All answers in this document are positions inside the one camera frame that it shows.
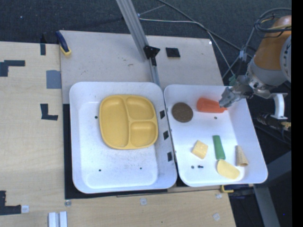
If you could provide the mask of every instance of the black tape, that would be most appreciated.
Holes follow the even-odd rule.
[[[7,77],[9,75],[9,67],[4,62],[0,62],[0,77]]]
[[[20,214],[21,205],[5,206],[6,191],[0,191],[0,215]]]
[[[160,112],[160,118],[163,119],[164,117],[165,117],[165,111],[162,110],[162,111]]]
[[[4,62],[0,62],[0,77],[9,75],[9,66],[25,66],[25,61],[4,60]]]
[[[169,152],[167,153],[167,161],[171,161],[172,160],[172,153]]]
[[[46,55],[46,46],[45,46],[45,44],[40,44],[40,55]]]
[[[165,131],[165,132],[163,133],[163,138],[164,138],[164,140],[166,140],[168,137],[169,137],[169,132],[168,132],[168,131]]]
[[[165,49],[166,49],[167,57],[175,57],[175,58],[181,57],[179,50],[177,48],[165,48]]]
[[[41,34],[41,37],[40,37],[40,43],[41,44],[47,44],[48,42],[48,39],[46,38],[47,37],[47,33],[46,32],[44,32],[44,33],[42,33]]]
[[[42,117],[41,119],[46,120],[58,120],[57,115],[49,115],[48,114],[48,104],[40,104]]]
[[[61,88],[61,72],[58,70],[46,71],[46,88],[60,89]]]

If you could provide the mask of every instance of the white tray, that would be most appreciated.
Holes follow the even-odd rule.
[[[169,85],[164,90],[169,125],[176,154],[178,172],[188,186],[261,183],[267,178],[267,167],[251,120],[246,100],[234,103],[223,113],[202,113],[196,109],[200,97],[219,101],[224,86]],[[188,104],[194,116],[187,123],[178,122],[171,114],[175,103]],[[242,146],[249,165],[238,167],[240,176],[230,180],[216,171],[213,135],[219,135],[226,161],[236,166],[236,145]],[[208,145],[204,159],[191,153],[197,140]]]
[[[110,95],[146,97],[155,108],[159,136],[147,148],[119,150],[108,147],[99,127],[99,105]],[[177,179],[163,92],[150,82],[78,82],[70,89],[72,179],[83,193],[170,188]]]

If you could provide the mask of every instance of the yellow plastic plate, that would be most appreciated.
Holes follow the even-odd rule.
[[[106,97],[100,104],[99,124],[103,141],[115,149],[149,147],[158,138],[154,106],[142,96]]]

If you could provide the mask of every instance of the yellow food piece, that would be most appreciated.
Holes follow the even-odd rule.
[[[227,161],[220,159],[217,164],[217,171],[221,176],[229,179],[236,179],[240,175],[240,171],[229,164]]]
[[[206,156],[207,150],[208,150],[208,145],[197,140],[191,153],[193,153],[194,155],[196,155],[197,157],[199,157],[201,159],[204,159]]]

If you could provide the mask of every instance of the brown cookie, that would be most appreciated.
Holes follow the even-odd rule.
[[[171,113],[175,120],[179,122],[188,122],[194,116],[194,112],[191,107],[185,103],[176,103],[173,105]]]

